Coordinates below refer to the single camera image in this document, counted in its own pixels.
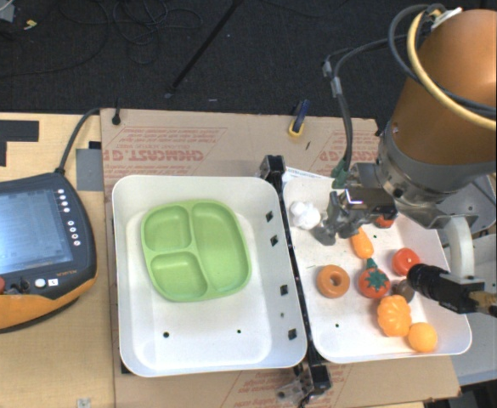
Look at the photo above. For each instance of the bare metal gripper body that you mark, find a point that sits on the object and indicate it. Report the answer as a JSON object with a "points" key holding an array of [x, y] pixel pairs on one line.
{"points": [[371, 194]]}

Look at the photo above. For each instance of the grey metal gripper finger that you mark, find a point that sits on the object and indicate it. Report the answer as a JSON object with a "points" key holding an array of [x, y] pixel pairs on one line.
{"points": [[327, 233], [349, 224]]}

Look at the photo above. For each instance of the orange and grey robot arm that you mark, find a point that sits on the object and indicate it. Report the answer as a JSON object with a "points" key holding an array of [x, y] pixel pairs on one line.
{"points": [[443, 113]]}

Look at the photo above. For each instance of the orange carrot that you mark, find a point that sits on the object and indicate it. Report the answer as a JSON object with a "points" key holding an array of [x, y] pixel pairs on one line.
{"points": [[362, 245]]}

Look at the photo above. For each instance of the white toy bottle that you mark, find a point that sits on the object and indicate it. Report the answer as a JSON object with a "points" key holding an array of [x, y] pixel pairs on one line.
{"points": [[305, 216]]}

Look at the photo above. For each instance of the small red toy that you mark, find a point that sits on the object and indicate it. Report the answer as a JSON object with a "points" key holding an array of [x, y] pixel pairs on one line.
{"points": [[385, 222]]}

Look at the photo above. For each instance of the thin black rod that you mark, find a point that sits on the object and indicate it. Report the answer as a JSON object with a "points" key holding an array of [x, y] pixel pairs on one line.
{"points": [[295, 266]]}

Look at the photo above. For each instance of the orange doughnut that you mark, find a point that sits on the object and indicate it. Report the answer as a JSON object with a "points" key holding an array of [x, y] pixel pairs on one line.
{"points": [[321, 282]]}

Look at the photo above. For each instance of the red tomato with green top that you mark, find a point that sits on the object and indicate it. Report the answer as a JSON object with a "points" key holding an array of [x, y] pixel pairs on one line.
{"points": [[374, 283]]}

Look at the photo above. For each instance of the red round toy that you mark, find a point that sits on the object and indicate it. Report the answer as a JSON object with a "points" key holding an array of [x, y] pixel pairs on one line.
{"points": [[403, 261]]}

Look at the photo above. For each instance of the orange pumpkin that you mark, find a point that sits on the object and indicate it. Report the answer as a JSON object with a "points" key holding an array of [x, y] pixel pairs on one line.
{"points": [[394, 316]]}

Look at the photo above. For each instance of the white plastic tray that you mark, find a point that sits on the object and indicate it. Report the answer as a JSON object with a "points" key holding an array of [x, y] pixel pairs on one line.
{"points": [[214, 338], [346, 334]]}

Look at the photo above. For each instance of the green divided plate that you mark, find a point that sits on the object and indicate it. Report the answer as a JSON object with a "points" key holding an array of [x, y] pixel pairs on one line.
{"points": [[197, 249]]}

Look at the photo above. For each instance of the orange ball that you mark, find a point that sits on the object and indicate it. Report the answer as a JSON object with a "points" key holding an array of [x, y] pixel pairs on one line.
{"points": [[422, 337]]}

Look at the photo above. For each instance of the brown cardboard board, red print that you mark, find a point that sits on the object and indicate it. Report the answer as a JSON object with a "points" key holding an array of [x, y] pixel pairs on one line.
{"points": [[214, 151]]}

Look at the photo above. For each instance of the black cylinder on white bracket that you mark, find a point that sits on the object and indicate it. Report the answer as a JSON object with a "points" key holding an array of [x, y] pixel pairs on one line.
{"points": [[439, 285]]}

